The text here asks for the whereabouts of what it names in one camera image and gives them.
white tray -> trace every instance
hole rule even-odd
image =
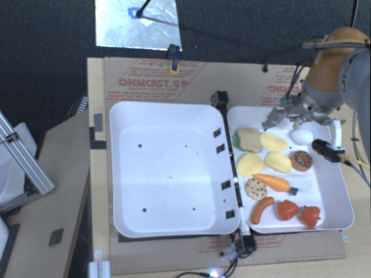
[[[238,205],[217,109],[121,102],[111,109],[110,126],[114,223],[121,234],[218,235],[236,230]],[[224,150],[218,153],[218,147]]]
[[[261,123],[266,120],[271,108],[268,107],[234,107],[228,113],[228,124],[230,133],[233,135],[239,127],[256,127],[261,132],[263,128]],[[315,122],[308,122],[302,125],[303,129],[311,130],[314,139],[330,141],[330,133],[326,126],[321,126]],[[248,225],[259,233],[284,233],[284,232],[301,232],[310,230],[338,230],[349,228],[354,221],[354,212],[349,199],[347,188],[345,187],[343,175],[339,164],[330,163],[319,156],[312,150],[311,146],[299,146],[290,137],[292,123],[284,119],[279,125],[267,130],[288,143],[287,148],[282,152],[287,157],[297,150],[309,152],[313,158],[312,167],[306,172],[299,172],[292,168],[289,174],[281,173],[267,167],[263,174],[274,175],[284,178],[290,182],[291,186],[299,188],[296,196],[288,192],[277,192],[267,187],[268,196],[275,199],[275,203],[267,207],[261,217],[258,225],[253,225],[250,221],[251,213],[256,205],[256,201],[248,197],[244,190],[245,182],[249,177],[238,176],[241,188],[242,201],[246,211],[246,222]],[[234,148],[234,158],[238,160],[245,154],[239,149]],[[261,153],[257,153],[264,160],[268,153],[263,148]],[[297,216],[289,221],[281,221],[277,214],[277,205],[283,200],[295,202],[299,207],[318,206],[321,209],[320,218],[314,229],[306,227],[300,222]]]

white egg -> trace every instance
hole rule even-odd
[[[292,130],[290,135],[292,140],[298,145],[308,145],[313,141],[313,133],[309,130]]]

orange carrot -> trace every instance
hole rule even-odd
[[[293,195],[296,194],[297,189],[292,188],[287,180],[283,178],[279,178],[272,175],[266,174],[254,174],[256,179],[259,179],[261,182],[265,183],[266,185],[270,186],[272,189],[275,189],[279,192],[288,192],[291,191]]]

dark floor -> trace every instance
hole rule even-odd
[[[353,2],[176,0],[181,58],[295,64],[308,56],[304,40],[350,25]],[[370,10],[371,0],[359,0],[355,27],[368,36]],[[26,122],[37,140],[86,91],[88,57],[165,56],[95,46],[94,0],[0,0],[0,14],[0,110],[14,126]]]

red tomato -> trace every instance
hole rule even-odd
[[[284,200],[283,202],[280,202],[280,204],[278,204],[277,210],[281,220],[289,220],[294,215],[296,215],[296,213],[299,210],[299,207],[297,206],[297,204],[293,202]]]
[[[320,209],[315,206],[310,206],[310,207],[305,207],[300,219],[307,225],[310,226],[311,228],[314,228],[315,225],[317,224],[317,221],[320,219],[319,213]]]

